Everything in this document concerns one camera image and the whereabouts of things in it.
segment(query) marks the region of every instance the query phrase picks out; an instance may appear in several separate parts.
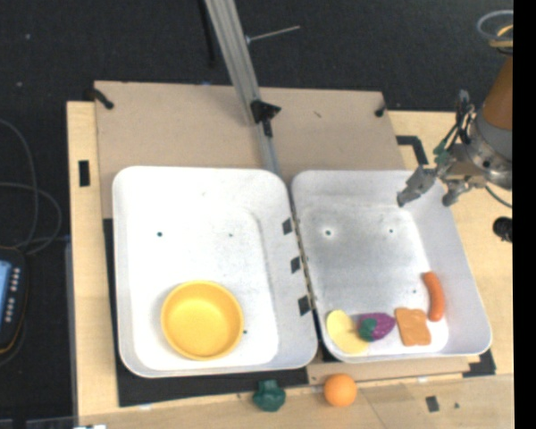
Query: orange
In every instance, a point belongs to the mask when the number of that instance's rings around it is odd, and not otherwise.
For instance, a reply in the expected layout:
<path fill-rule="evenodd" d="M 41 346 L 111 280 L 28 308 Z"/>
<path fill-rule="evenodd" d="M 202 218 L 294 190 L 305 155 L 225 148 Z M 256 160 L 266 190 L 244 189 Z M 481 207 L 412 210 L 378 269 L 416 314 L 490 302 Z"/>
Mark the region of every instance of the orange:
<path fill-rule="evenodd" d="M 357 386 L 348 374 L 334 374 L 323 386 L 323 397 L 334 407 L 347 407 L 354 403 Z"/>

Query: black clip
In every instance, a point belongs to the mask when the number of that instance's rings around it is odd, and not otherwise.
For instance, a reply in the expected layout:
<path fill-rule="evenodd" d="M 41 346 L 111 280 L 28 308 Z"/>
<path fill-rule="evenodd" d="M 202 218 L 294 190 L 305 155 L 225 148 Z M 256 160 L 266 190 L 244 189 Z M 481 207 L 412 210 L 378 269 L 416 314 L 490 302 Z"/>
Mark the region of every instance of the black clip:
<path fill-rule="evenodd" d="M 256 124 L 262 123 L 264 128 L 264 135 L 266 137 L 272 137 L 272 125 L 271 119 L 280 112 L 281 108 L 276 105 L 266 104 L 260 100 L 255 100 L 250 104 L 252 115 Z"/>

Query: black backdrop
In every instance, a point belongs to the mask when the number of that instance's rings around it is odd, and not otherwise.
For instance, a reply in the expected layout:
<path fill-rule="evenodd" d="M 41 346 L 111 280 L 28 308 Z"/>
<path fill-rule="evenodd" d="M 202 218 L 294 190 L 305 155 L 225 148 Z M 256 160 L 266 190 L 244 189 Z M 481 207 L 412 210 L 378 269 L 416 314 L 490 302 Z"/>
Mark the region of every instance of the black backdrop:
<path fill-rule="evenodd" d="M 514 0 L 235 0 L 261 86 L 380 90 L 388 108 L 445 110 L 466 88 L 476 104 L 503 59 L 476 33 Z M 197 0 L 0 0 L 0 118 L 33 152 L 41 189 L 69 227 L 64 106 L 94 80 L 229 84 L 214 68 Z M 29 182 L 15 135 L 0 126 L 0 181 Z M 42 201 L 38 235 L 54 227 Z M 0 189 L 0 244 L 23 240 L 31 197 Z M 71 413 L 64 243 L 29 258 L 31 299 L 19 354 L 0 367 L 0 417 Z"/>

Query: yellow plate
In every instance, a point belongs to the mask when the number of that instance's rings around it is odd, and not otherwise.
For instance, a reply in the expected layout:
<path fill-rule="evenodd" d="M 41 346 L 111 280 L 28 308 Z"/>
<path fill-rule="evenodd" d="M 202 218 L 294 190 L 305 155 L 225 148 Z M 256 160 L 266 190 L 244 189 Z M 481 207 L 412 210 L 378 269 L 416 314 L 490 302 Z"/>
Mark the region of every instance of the yellow plate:
<path fill-rule="evenodd" d="M 333 310 L 326 318 L 326 329 L 336 346 L 346 354 L 363 353 L 369 343 L 357 332 L 357 326 L 343 310 Z"/>
<path fill-rule="evenodd" d="M 161 326 L 167 341 L 181 355 L 210 360 L 229 354 L 244 328 L 236 298 L 214 282 L 186 282 L 163 303 Z"/>

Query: electronic device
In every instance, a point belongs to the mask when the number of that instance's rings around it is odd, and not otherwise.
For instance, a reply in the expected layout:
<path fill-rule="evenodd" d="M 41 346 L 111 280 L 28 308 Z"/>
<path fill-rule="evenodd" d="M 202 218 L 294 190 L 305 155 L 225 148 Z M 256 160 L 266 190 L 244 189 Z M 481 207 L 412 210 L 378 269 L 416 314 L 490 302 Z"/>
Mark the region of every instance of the electronic device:
<path fill-rule="evenodd" d="M 28 287 L 23 254 L 0 247 L 0 355 L 12 348 L 21 330 Z"/>

